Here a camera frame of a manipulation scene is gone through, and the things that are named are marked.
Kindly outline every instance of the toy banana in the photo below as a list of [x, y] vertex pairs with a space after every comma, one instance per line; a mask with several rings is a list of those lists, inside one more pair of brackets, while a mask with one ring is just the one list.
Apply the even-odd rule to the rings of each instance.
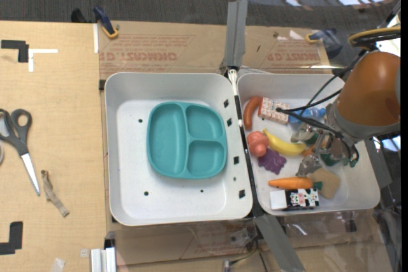
[[299, 155], [306, 149], [305, 143], [288, 143], [270, 134], [267, 129], [263, 129], [262, 131], [269, 140], [270, 148], [278, 151], [281, 155]]

